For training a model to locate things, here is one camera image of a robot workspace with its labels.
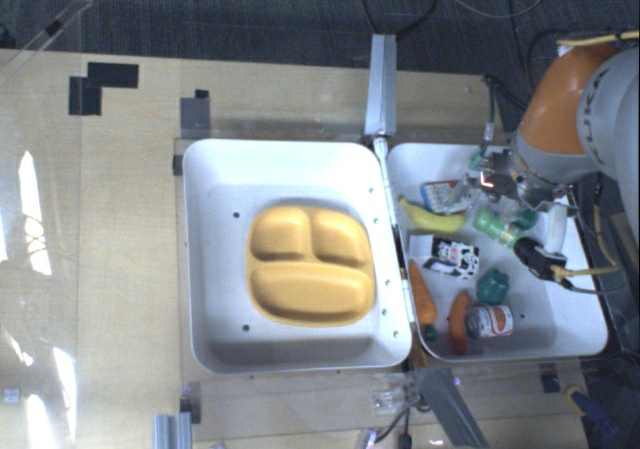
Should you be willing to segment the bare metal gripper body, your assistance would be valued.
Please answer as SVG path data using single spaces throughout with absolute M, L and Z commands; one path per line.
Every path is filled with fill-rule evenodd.
M 552 183 L 530 169 L 514 149 L 487 155 L 480 165 L 481 189 L 537 208 L 561 196 L 563 186 Z

